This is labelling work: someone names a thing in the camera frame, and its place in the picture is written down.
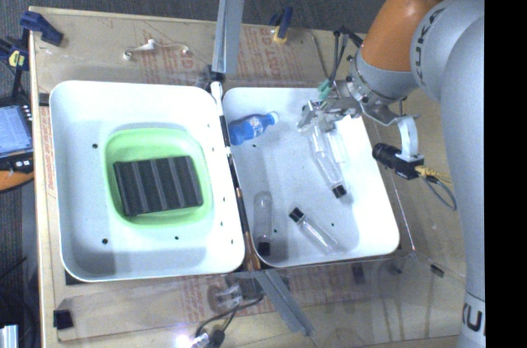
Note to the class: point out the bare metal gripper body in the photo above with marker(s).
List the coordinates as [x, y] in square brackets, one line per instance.
[350, 104]

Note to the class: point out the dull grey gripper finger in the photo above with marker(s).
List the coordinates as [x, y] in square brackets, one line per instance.
[309, 115]
[327, 123]

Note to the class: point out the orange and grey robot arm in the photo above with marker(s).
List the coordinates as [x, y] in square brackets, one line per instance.
[461, 62]

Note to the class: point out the black ribbed rectangular block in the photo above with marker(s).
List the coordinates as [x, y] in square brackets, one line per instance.
[158, 186]

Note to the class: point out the clear plastic bottle black cap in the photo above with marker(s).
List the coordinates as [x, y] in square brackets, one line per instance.
[329, 169]
[313, 231]
[263, 219]

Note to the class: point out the brown cardboard board red print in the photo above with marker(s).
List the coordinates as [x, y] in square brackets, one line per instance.
[103, 46]

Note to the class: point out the white plastic tray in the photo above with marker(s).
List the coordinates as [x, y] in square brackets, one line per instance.
[82, 182]
[288, 173]

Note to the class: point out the blue plastic bottle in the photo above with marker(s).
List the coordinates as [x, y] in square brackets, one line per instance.
[247, 129]

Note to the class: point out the black cylinder on white bracket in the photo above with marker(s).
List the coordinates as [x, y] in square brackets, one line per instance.
[395, 157]

